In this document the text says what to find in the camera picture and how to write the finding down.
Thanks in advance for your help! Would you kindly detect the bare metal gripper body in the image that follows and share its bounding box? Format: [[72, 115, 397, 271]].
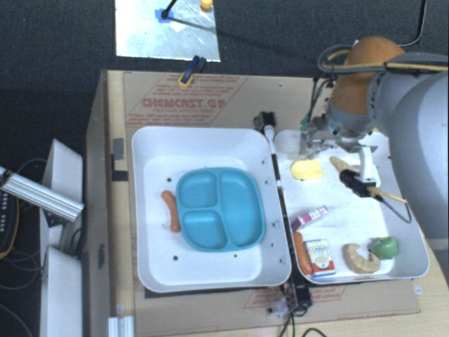
[[308, 116, 378, 153]]

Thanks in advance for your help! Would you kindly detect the beige bread stick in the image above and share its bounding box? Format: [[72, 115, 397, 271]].
[[329, 155, 362, 175]]

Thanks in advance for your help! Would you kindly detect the thin black and white rod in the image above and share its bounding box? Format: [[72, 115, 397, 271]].
[[264, 124, 300, 288]]

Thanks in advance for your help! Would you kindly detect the pink and white carton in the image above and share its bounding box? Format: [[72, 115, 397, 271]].
[[290, 205, 329, 232]]

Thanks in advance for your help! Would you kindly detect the white plastic tray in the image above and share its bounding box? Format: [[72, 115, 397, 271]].
[[273, 128, 431, 286], [130, 125, 293, 293]]

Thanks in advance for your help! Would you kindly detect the blue divided plate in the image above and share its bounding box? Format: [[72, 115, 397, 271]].
[[175, 166, 267, 253]]

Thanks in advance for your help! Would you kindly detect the orange sausage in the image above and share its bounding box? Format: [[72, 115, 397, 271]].
[[161, 190, 182, 233], [293, 231, 314, 277]]

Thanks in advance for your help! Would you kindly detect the orange and white carton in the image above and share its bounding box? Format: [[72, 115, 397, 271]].
[[303, 238, 337, 278]]

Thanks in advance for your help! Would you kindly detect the brown cardboard board red print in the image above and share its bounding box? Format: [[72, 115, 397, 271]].
[[122, 71, 422, 322]]

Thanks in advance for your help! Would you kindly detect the green pepper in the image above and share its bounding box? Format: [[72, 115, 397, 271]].
[[370, 236, 399, 260]]

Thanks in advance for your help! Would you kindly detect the beige croissant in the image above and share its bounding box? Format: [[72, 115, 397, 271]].
[[342, 242, 382, 275]]

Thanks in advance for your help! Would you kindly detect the black cylinder on white bracket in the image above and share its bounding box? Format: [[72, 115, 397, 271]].
[[339, 146, 382, 198]]

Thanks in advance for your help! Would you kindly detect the black block with thin wires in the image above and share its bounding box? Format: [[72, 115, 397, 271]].
[[292, 282, 314, 311], [253, 111, 279, 132]]

